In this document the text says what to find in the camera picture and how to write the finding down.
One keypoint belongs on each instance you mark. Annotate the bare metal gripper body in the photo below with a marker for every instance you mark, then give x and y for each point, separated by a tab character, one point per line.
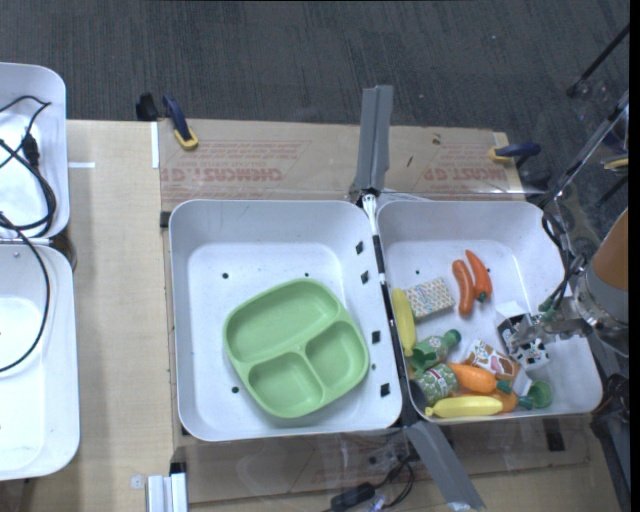
575	326

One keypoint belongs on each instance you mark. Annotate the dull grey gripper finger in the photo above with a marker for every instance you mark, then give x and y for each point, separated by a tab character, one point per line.
520	340
532	323

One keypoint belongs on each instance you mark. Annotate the black and white cow-print carton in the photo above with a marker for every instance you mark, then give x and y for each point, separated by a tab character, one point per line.
535	352

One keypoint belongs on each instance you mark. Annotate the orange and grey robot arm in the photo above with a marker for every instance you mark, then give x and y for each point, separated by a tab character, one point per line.
612	250

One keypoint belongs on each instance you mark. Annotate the brown and white carton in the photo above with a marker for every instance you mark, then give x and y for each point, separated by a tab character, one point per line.
492	357

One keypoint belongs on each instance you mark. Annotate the green round toy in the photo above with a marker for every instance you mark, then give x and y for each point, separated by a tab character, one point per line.
542	394

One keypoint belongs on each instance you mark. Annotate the orange carrot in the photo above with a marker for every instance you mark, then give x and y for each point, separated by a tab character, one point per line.
509	401
472	377
480	275

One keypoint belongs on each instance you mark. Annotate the orange sausage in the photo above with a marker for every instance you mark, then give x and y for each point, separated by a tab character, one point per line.
464	287

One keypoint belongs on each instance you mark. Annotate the yellow banana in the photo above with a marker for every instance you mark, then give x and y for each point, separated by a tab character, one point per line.
465	407
403	320

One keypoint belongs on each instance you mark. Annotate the white plastic tray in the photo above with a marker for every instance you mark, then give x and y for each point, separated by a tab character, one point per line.
210	310
520	235
45	90
55	400

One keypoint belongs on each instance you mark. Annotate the green bottle with red label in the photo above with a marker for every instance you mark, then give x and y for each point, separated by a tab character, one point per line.
436	384

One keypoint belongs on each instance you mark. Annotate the white carton with colourful print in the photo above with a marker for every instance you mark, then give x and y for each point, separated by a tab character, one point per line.
430	298

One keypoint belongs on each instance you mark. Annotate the green divided plate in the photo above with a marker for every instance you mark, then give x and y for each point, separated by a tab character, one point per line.
280	320

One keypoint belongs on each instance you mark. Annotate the brown cardboard board red print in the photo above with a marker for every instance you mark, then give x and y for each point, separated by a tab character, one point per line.
280	160

